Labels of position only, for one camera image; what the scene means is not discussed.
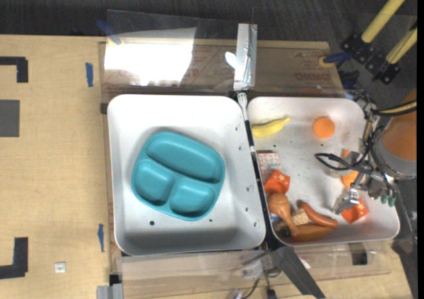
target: blue tape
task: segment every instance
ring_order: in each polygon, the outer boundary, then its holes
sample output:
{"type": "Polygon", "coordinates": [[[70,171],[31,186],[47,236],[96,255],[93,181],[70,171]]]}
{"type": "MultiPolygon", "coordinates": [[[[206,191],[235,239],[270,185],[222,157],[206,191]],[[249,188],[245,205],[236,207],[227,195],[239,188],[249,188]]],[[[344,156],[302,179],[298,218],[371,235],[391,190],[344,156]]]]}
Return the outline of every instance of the blue tape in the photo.
{"type": "Polygon", "coordinates": [[[88,86],[93,87],[93,65],[91,63],[85,63],[85,76],[87,77],[88,86]]]}
{"type": "Polygon", "coordinates": [[[352,58],[351,55],[347,54],[346,52],[339,52],[337,54],[333,54],[330,56],[327,56],[324,58],[324,63],[333,63],[333,62],[341,62],[341,61],[348,61],[352,58]]]}
{"type": "Polygon", "coordinates": [[[105,251],[105,234],[103,233],[103,225],[101,223],[99,223],[99,229],[97,230],[97,236],[99,237],[99,241],[100,241],[100,249],[101,252],[105,251]]]}
{"type": "Polygon", "coordinates": [[[121,44],[121,40],[118,36],[116,36],[116,32],[105,21],[97,20],[95,22],[95,25],[97,26],[97,28],[103,31],[106,36],[108,36],[115,44],[121,44]]]}

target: toy sausage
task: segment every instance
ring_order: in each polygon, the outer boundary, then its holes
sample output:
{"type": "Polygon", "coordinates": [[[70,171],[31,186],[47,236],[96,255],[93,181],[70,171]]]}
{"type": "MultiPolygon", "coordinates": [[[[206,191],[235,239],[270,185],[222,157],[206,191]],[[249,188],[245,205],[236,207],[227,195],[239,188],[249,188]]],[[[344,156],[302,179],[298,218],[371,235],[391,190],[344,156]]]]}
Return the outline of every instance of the toy sausage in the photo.
{"type": "Polygon", "coordinates": [[[334,231],[334,228],[316,225],[300,225],[297,229],[297,235],[292,236],[292,238],[294,241],[299,242],[317,240],[334,231]]]}
{"type": "Polygon", "coordinates": [[[330,228],[336,228],[337,226],[339,226],[339,222],[337,220],[331,219],[330,217],[325,217],[324,215],[317,213],[306,202],[300,203],[299,207],[303,208],[308,218],[319,226],[330,228]]]}

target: brown toy food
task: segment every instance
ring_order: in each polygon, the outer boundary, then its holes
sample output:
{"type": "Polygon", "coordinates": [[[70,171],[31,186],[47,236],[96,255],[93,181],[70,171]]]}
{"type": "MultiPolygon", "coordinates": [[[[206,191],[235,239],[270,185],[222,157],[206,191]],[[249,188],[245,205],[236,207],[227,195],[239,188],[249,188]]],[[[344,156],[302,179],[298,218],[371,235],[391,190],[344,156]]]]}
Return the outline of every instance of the brown toy food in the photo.
{"type": "Polygon", "coordinates": [[[299,233],[299,229],[296,227],[292,220],[292,214],[290,211],[290,203],[282,193],[275,193],[268,199],[268,207],[270,211],[280,218],[282,218],[289,227],[290,235],[295,237],[299,233]]]}
{"type": "Polygon", "coordinates": [[[294,241],[306,242],[317,240],[324,235],[330,234],[334,231],[334,228],[316,226],[316,225],[300,225],[297,227],[297,234],[291,235],[294,241]]]}
{"type": "Polygon", "coordinates": [[[339,222],[337,220],[331,219],[330,217],[325,217],[324,215],[321,215],[317,213],[309,204],[306,202],[302,202],[299,204],[300,208],[303,208],[305,210],[306,215],[308,218],[316,223],[318,226],[322,227],[330,227],[330,228],[337,228],[339,226],[339,222]]]}

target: wooden board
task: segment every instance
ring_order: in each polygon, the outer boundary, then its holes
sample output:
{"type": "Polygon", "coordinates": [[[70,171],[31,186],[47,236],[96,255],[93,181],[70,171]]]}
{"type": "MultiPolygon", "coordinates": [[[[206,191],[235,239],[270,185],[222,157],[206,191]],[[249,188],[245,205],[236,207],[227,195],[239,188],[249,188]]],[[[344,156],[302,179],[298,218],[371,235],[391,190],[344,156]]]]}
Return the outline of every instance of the wooden board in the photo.
{"type": "Polygon", "coordinates": [[[0,265],[12,263],[15,237],[29,245],[28,272],[0,280],[1,298],[95,298],[109,281],[102,40],[0,36],[0,55],[25,56],[29,65],[27,84],[16,83],[16,67],[0,66],[0,99],[21,101],[20,137],[0,137],[0,265]],[[55,273],[61,261],[66,272],[55,273]]]}

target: yellow pole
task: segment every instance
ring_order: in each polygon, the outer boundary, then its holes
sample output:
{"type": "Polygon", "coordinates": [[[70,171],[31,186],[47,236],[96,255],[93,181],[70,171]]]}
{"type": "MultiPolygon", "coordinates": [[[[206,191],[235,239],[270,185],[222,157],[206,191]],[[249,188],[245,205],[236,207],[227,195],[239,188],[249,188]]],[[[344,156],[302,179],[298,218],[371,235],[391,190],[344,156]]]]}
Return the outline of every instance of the yellow pole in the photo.
{"type": "Polygon", "coordinates": [[[368,28],[362,33],[362,40],[365,43],[371,43],[403,2],[405,0],[387,1],[368,28]]]}
{"type": "Polygon", "coordinates": [[[386,56],[390,64],[397,63],[405,53],[417,42],[418,27],[410,30],[386,56]]]}

